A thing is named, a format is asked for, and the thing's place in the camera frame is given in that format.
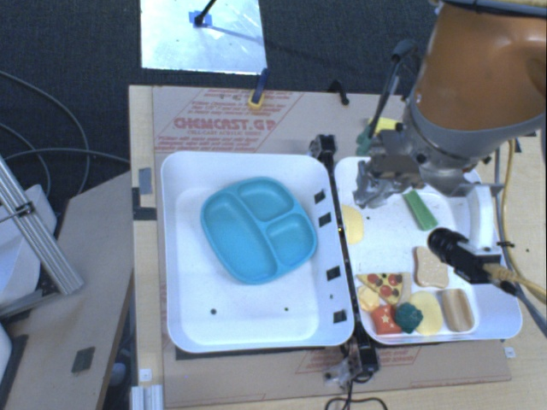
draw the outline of black rod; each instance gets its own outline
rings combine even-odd
[[[201,26],[203,24],[203,19],[205,18],[205,15],[209,12],[209,10],[213,7],[217,0],[210,0],[209,3],[207,3],[207,6],[205,6],[205,9],[202,11],[200,15],[197,15],[194,19],[194,25],[195,26]]]

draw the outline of toy pizza slice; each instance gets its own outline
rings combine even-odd
[[[410,298],[412,276],[409,272],[400,273],[361,273],[357,279],[370,287],[388,304],[397,305]]]

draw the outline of white tray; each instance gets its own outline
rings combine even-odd
[[[317,234],[317,250],[272,282],[233,278],[200,223],[205,200],[255,177],[281,182],[300,202]],[[315,203],[315,195],[325,198]],[[192,353],[335,346],[354,328],[350,295],[326,169],[305,155],[177,152],[162,164],[168,331]],[[319,226],[319,218],[332,221]],[[338,268],[339,276],[327,277]]]
[[[354,275],[375,272],[411,272],[414,277],[413,249],[426,246],[429,231],[421,231],[401,194],[393,195],[388,203],[376,209],[360,209],[354,204],[352,191],[356,189],[357,164],[364,158],[349,157],[340,161],[335,170],[340,204],[359,210],[364,220],[364,237],[349,245],[350,261]],[[472,172],[470,180],[478,181]],[[427,186],[419,190],[420,197],[438,220],[438,226],[470,234],[469,203],[465,197],[447,198]],[[355,279],[358,287],[361,283]],[[467,332],[453,332],[446,325],[430,337],[418,332],[412,334],[377,335],[369,313],[361,311],[362,323],[367,333],[380,343],[388,345],[440,343],[456,340],[504,339],[515,336],[522,325],[521,310],[515,297],[491,284],[471,285],[455,275],[449,267],[448,288],[465,290],[473,309],[474,327]],[[422,288],[413,282],[412,292],[426,290],[440,301],[440,290]]]

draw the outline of wooden table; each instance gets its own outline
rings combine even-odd
[[[358,101],[363,95],[350,96]],[[375,99],[370,97],[371,109]],[[398,118],[402,105],[397,100],[391,103],[385,115]],[[362,117],[372,115],[373,110],[363,110]],[[154,183],[154,129],[152,123],[152,90],[150,87],[134,86],[130,89],[130,115],[132,140],[132,187],[139,187],[139,174],[151,173]],[[308,126],[309,120],[303,120],[302,126]],[[335,132],[342,146],[340,156],[351,155],[355,149],[354,138],[356,126],[338,126]],[[307,137],[309,142],[316,133]],[[287,135],[287,143],[296,147],[301,142],[293,135]],[[284,143],[280,140],[271,143],[274,149],[282,150]],[[515,157],[514,182],[509,194],[509,236],[516,244],[515,256],[520,262],[526,276],[541,285],[545,281],[545,167],[541,156],[539,138],[521,138],[522,153]],[[493,166],[480,166],[479,174],[485,182],[491,182]],[[156,191],[141,194],[140,206],[156,207]],[[162,360],[162,317],[159,296],[158,243],[157,226],[150,220],[137,220],[133,233],[138,241],[134,245],[135,255],[135,289],[137,299],[137,346],[139,386],[143,388],[153,384],[163,384]],[[452,409],[452,408],[535,408],[547,400],[547,340],[532,322],[525,308],[521,333],[504,343],[509,356],[512,374],[511,381],[488,384],[465,384],[452,387],[435,387],[427,389],[405,389],[363,396],[378,396],[390,409]],[[219,410],[289,410],[323,408],[327,397],[309,397],[281,401],[259,401],[216,406]],[[366,408],[380,408],[377,403],[369,403]]]

